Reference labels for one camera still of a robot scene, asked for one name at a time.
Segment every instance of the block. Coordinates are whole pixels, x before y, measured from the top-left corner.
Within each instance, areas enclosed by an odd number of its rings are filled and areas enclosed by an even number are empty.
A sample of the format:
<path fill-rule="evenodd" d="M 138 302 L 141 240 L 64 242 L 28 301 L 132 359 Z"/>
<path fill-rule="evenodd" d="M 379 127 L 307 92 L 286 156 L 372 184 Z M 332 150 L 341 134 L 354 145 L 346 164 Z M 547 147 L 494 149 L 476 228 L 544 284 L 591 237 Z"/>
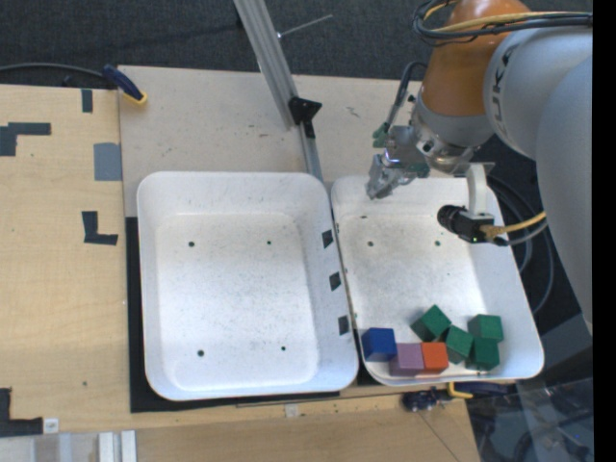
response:
<path fill-rule="evenodd" d="M 451 325 L 451 320 L 437 305 L 432 305 L 418 320 L 411 324 L 413 332 L 426 343 L 441 338 Z"/>
<path fill-rule="evenodd" d="M 457 365 L 471 355 L 473 339 L 473 334 L 462 330 L 460 327 L 451 325 L 448 328 L 445 336 L 445 345 L 447 346 L 447 354 L 451 363 Z"/>
<path fill-rule="evenodd" d="M 398 354 L 389 362 L 391 376 L 415 376 L 424 372 L 424 354 L 422 345 L 398 343 Z"/>
<path fill-rule="evenodd" d="M 466 361 L 466 367 L 470 370 L 488 372 L 501 362 L 499 355 L 499 343 L 496 339 L 475 337 L 471 355 Z"/>
<path fill-rule="evenodd" d="M 445 343 L 421 343 L 424 373 L 440 373 L 449 366 Z"/>
<path fill-rule="evenodd" d="M 502 341 L 504 337 L 501 317 L 498 315 L 476 315 L 469 320 L 467 329 L 476 337 L 494 339 L 497 342 Z"/>
<path fill-rule="evenodd" d="M 390 361 L 398 348 L 393 328 L 371 327 L 362 335 L 362 348 L 366 361 Z"/>

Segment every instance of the wooden table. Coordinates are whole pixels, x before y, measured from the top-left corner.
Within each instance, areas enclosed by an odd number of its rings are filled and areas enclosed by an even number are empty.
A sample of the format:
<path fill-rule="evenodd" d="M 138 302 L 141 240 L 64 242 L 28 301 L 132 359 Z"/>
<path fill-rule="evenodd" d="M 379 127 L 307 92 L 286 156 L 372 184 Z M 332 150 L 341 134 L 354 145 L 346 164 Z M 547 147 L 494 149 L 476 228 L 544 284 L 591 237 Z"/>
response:
<path fill-rule="evenodd" d="M 137 75 L 143 83 L 153 72 L 143 69 Z M 310 93 L 310 84 L 318 80 L 304 77 L 297 83 Z M 346 121 L 360 116 L 373 116 L 368 120 L 374 126 L 382 121 L 380 116 L 389 108 L 384 98 L 394 97 L 396 84 L 370 85 L 377 85 L 381 93 L 358 100 L 364 101 L 363 109 L 361 104 L 346 105 Z M 148 108 L 161 106 L 156 88 L 145 90 Z M 379 101 L 385 104 L 374 104 Z M 421 415 L 408 413 L 400 406 L 399 394 L 414 390 L 410 388 L 352 385 L 338 398 L 298 403 L 292 419 L 283 402 L 131 413 L 126 145 L 124 183 L 95 179 L 93 152 L 96 144 L 124 142 L 124 126 L 126 131 L 135 129 L 135 116 L 141 113 L 114 90 L 93 90 L 91 113 L 84 112 L 77 89 L 2 86 L 0 105 L 0 126 L 51 125 L 48 136 L 17 135 L 15 155 L 0 156 L 0 388 L 13 388 L 12 419 L 55 418 L 61 432 L 72 433 L 136 429 L 140 460 L 166 460 L 156 454 L 173 448 L 183 453 L 178 459 L 191 460 L 189 452 L 206 446 L 211 453 L 226 453 L 226 460 L 271 447 L 288 452 L 295 447 L 294 456 L 284 457 L 288 460 L 366 460 L 372 457 L 361 455 L 366 450 L 376 454 L 376 447 L 408 455 L 408 460 L 415 460 L 412 453 L 417 460 L 478 460 L 464 402 L 455 400 Z M 316 130 L 319 133 L 328 123 L 333 134 L 323 141 L 336 143 L 342 134 L 333 118 L 340 112 L 326 111 L 323 108 L 321 118 L 315 119 Z M 278 120 L 270 115 L 268 121 Z M 327 179 L 348 172 L 347 161 L 320 144 L 320 152 L 322 148 Z M 356 156 L 356 148 L 351 146 L 347 154 Z M 370 158 L 365 164 L 370 165 Z M 116 244 L 84 242 L 85 211 L 98 213 L 99 233 L 118 235 Z M 284 438 L 271 444 L 268 433 L 282 433 Z M 237 437 L 252 440 L 254 448 L 234 443 Z"/>

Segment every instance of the metal pole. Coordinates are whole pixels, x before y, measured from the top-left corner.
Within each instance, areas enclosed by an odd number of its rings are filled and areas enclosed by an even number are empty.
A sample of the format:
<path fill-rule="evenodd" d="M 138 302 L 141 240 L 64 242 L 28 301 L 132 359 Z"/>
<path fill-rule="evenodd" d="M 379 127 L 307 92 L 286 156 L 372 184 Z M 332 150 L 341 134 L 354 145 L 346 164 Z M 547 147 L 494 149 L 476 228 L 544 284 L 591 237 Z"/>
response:
<path fill-rule="evenodd" d="M 287 129 L 295 126 L 289 101 L 297 97 L 297 89 L 287 65 L 278 35 L 271 23 L 264 0 L 233 0 L 244 29 L 257 56 L 261 72 L 265 75 L 269 90 Z M 322 180 L 321 164 L 315 139 L 306 136 L 304 125 L 299 125 L 304 160 L 309 173 Z"/>

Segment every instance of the white tray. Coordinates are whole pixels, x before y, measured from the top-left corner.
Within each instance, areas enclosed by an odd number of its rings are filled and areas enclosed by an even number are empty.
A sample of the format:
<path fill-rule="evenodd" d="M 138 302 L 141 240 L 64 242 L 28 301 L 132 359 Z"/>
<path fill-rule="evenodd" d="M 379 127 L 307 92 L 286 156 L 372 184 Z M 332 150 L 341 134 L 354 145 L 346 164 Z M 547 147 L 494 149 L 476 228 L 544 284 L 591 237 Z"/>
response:
<path fill-rule="evenodd" d="M 436 219 L 443 205 L 468 207 L 466 179 L 416 179 L 381 200 L 366 196 L 367 182 L 364 176 L 340 178 L 331 194 L 360 336 L 370 327 L 388 327 L 399 343 L 420 342 L 410 323 L 433 304 L 464 330 L 477 314 L 499 315 L 500 365 L 481 378 L 514 380 L 539 373 L 543 348 L 511 248 L 468 244 Z M 489 195 L 488 211 L 502 224 L 498 201 Z M 464 363 L 415 377 L 390 376 L 386 362 L 365 365 L 377 381 L 393 386 L 477 380 L 477 372 Z"/>
<path fill-rule="evenodd" d="M 353 381 L 357 350 L 321 182 L 156 172 L 137 204 L 145 373 L 160 396 L 334 392 Z"/>

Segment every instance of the orange block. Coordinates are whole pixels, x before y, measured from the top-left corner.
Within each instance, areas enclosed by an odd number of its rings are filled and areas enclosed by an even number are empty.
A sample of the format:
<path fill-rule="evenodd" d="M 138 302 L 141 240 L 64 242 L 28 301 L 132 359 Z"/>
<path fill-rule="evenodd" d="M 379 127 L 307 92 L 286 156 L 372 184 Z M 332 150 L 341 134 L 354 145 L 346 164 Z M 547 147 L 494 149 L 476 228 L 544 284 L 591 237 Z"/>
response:
<path fill-rule="evenodd" d="M 445 343 L 422 343 L 423 372 L 440 373 L 449 366 Z"/>

